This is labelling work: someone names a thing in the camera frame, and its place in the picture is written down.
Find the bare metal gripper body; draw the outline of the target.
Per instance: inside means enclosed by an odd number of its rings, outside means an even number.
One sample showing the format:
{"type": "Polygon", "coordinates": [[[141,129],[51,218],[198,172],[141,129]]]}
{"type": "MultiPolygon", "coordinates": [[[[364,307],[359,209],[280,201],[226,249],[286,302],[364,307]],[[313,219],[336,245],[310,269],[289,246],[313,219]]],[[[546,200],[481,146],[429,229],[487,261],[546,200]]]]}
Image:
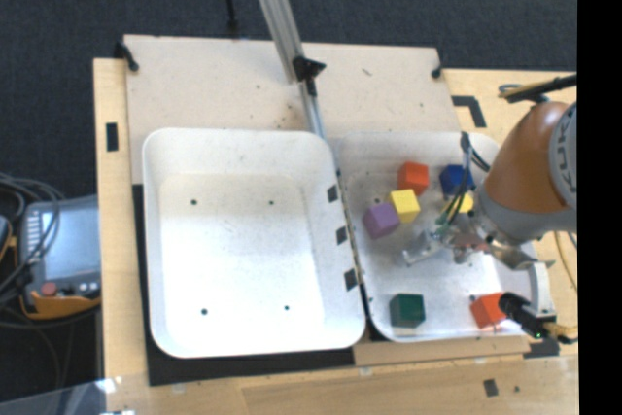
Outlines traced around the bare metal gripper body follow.
{"type": "Polygon", "coordinates": [[[541,260],[530,256],[524,250],[524,245],[502,244],[490,235],[479,233],[470,223],[443,223],[435,230],[435,239],[443,249],[448,249],[451,253],[455,247],[472,247],[511,270],[528,270],[537,263],[543,263],[546,269],[550,269],[555,264],[555,260],[541,260]]]}

